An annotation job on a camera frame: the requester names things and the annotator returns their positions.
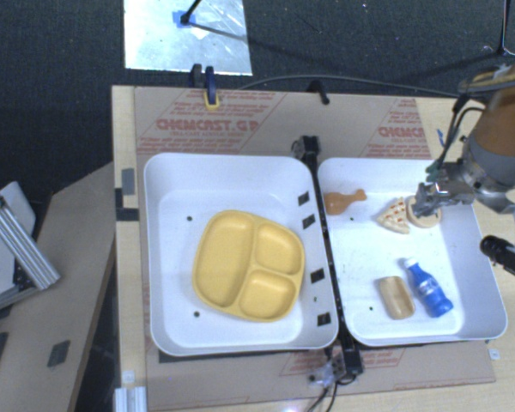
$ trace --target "robotic hand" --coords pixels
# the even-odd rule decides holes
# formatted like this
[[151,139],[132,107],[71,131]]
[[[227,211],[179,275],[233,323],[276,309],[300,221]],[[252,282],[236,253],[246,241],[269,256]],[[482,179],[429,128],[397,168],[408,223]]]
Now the robotic hand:
[[[452,109],[445,148],[427,169],[427,182],[418,185],[412,211],[417,217],[428,216],[442,206],[471,204],[477,199],[495,212],[515,218],[515,203],[506,196],[515,189],[515,64],[464,81],[458,90],[461,96]],[[465,139],[462,157],[445,162],[465,113],[475,109],[460,114],[471,98],[487,106]],[[488,236],[481,250],[515,275],[515,245]]]

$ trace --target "toy pizza slice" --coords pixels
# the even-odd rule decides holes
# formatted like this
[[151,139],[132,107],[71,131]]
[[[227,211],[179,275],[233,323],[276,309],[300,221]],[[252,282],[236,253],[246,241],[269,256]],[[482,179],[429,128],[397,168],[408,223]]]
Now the toy pizza slice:
[[394,232],[404,234],[410,233],[404,199],[399,197],[382,215],[378,217],[378,223],[386,229]]

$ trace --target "toy bottle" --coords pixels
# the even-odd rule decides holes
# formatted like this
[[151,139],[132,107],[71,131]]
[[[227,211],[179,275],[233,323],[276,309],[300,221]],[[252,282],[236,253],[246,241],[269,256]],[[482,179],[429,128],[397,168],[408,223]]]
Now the toy bottle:
[[438,318],[454,307],[437,280],[422,270],[415,258],[405,259],[404,267],[411,274],[411,285],[420,296],[430,316]]

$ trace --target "bottle cap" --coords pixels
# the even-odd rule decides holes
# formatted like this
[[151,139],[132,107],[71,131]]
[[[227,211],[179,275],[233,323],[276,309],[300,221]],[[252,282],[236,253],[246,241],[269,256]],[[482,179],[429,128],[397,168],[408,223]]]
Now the bottle cap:
[[404,267],[406,267],[407,269],[416,264],[418,264],[418,260],[414,257],[408,257],[404,260]]

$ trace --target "silver metal plate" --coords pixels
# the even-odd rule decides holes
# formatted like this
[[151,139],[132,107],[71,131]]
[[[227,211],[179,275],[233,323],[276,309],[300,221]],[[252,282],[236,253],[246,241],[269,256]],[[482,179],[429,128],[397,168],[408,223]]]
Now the silver metal plate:
[[242,0],[202,0],[182,26],[194,0],[124,0],[125,66],[189,71],[193,64],[215,73],[251,76]]

